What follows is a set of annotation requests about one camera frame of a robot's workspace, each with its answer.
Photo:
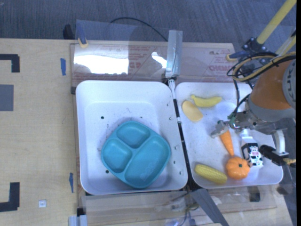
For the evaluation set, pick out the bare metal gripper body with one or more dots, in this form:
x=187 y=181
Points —
x=244 y=121

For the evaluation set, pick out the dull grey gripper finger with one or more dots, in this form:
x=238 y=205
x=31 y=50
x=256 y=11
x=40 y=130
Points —
x=219 y=127

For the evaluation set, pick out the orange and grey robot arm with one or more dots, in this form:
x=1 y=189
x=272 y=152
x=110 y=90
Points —
x=268 y=93

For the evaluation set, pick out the orange carrot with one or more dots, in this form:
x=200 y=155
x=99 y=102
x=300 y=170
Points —
x=227 y=141

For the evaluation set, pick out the white plastic tray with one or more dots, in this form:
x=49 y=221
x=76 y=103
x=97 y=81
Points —
x=98 y=98
x=207 y=147

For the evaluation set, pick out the yellow banana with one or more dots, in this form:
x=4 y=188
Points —
x=207 y=101

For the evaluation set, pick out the yellow oval toy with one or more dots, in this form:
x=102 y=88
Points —
x=191 y=110

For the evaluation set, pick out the white cow print milk carton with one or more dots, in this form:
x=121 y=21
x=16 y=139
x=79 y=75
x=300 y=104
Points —
x=255 y=155

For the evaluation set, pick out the orange pumpkin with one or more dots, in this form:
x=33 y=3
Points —
x=237 y=169

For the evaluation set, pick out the yellow corn cob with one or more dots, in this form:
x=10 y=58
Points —
x=210 y=173

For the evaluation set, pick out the blue divided plate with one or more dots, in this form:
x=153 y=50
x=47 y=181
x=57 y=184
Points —
x=136 y=154

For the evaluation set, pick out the black cylinder on white bracket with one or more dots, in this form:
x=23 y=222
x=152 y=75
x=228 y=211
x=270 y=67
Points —
x=272 y=153

